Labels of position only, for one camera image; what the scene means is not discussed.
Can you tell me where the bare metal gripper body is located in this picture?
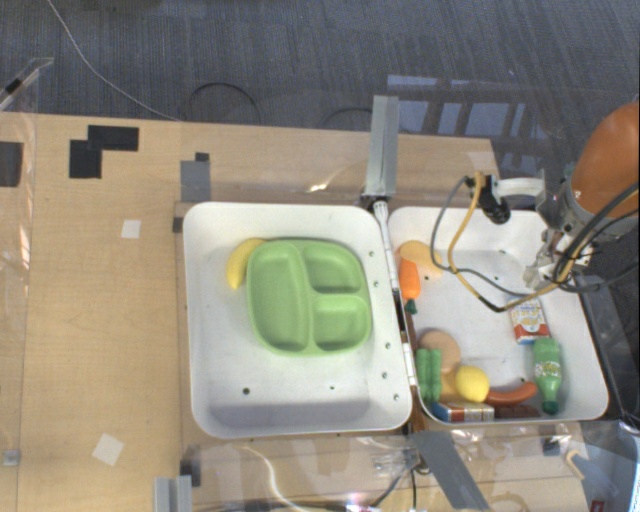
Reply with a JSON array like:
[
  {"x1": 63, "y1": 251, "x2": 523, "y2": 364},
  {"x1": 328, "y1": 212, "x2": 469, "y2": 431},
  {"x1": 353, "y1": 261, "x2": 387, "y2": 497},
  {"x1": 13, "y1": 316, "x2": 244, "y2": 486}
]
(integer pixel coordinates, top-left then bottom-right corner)
[{"x1": 522, "y1": 225, "x2": 597, "y2": 294}]

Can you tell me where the white plastic tray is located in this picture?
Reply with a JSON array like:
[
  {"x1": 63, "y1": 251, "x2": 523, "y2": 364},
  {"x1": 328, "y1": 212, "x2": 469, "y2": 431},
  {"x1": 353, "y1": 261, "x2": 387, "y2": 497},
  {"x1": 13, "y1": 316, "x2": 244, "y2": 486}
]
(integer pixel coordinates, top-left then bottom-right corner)
[
  {"x1": 181, "y1": 200, "x2": 414, "y2": 441},
  {"x1": 387, "y1": 205, "x2": 611, "y2": 427}
]

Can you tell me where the yellow lemon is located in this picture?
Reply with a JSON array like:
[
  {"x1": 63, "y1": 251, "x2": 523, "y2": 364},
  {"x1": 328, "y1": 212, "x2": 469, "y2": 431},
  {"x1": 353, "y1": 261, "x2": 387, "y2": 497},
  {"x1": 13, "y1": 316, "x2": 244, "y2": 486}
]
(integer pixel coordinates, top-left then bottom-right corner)
[{"x1": 454, "y1": 365, "x2": 491, "y2": 405}]

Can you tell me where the orange carrot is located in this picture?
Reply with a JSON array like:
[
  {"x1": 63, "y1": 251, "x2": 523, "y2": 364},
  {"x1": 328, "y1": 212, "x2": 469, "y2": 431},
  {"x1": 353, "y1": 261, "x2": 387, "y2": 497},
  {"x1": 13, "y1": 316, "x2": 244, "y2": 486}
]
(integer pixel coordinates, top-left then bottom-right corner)
[{"x1": 397, "y1": 258, "x2": 423, "y2": 316}]

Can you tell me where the black cylinder on white bracket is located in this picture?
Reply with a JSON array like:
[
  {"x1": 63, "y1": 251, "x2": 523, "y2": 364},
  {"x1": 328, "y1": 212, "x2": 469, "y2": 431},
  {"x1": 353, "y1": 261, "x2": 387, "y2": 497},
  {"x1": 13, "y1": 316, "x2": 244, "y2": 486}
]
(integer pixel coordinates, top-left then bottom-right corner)
[{"x1": 480, "y1": 175, "x2": 547, "y2": 225}]

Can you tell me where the green bean bundle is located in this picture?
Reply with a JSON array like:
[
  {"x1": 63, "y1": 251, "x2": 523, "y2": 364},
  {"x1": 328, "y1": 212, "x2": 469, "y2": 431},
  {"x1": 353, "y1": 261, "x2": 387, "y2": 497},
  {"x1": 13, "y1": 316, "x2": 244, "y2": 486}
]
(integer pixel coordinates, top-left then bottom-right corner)
[{"x1": 414, "y1": 347, "x2": 444, "y2": 406}]

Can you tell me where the brown chocolate bar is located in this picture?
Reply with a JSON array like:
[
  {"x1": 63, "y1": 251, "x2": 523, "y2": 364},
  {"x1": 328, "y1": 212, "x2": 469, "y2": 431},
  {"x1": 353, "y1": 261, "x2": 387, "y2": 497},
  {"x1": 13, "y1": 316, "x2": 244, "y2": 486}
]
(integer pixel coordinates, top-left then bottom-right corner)
[{"x1": 493, "y1": 403, "x2": 542, "y2": 421}]

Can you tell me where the blue and orange carton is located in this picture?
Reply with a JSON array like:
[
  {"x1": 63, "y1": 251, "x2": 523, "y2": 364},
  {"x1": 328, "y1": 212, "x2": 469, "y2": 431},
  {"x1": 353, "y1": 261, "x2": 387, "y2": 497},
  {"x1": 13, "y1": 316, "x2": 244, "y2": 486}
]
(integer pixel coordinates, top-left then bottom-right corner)
[{"x1": 430, "y1": 400, "x2": 497, "y2": 424}]

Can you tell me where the red and white carton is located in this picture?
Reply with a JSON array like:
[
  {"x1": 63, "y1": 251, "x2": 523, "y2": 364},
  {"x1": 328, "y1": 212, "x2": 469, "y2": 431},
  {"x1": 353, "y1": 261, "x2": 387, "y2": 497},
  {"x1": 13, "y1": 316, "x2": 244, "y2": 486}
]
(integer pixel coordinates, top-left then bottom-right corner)
[{"x1": 509, "y1": 296, "x2": 552, "y2": 347}]

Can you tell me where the green divided plate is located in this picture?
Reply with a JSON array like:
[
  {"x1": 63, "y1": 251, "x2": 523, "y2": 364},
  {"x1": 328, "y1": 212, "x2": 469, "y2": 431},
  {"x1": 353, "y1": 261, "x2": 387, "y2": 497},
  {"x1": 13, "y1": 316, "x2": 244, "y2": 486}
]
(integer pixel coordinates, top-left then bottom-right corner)
[{"x1": 245, "y1": 238, "x2": 374, "y2": 358}]

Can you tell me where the red-brown sausage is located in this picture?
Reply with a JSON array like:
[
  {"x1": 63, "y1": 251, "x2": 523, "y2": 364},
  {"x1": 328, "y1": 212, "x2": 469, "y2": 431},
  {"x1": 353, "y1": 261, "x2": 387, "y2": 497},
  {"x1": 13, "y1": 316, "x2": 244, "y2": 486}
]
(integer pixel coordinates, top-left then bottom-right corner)
[{"x1": 485, "y1": 381, "x2": 539, "y2": 408}]

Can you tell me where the yellow banana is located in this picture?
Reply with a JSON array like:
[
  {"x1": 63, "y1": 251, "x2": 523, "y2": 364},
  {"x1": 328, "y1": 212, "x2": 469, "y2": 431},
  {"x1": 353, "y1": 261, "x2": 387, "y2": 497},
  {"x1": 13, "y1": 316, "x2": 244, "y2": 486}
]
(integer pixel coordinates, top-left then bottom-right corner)
[{"x1": 225, "y1": 237, "x2": 267, "y2": 291}]

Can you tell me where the green plastic bottle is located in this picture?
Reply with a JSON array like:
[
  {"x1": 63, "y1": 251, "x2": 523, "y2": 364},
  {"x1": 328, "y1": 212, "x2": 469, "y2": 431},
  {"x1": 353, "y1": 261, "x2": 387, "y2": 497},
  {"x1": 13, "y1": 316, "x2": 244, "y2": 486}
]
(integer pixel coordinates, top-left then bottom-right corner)
[{"x1": 530, "y1": 336, "x2": 564, "y2": 416}]

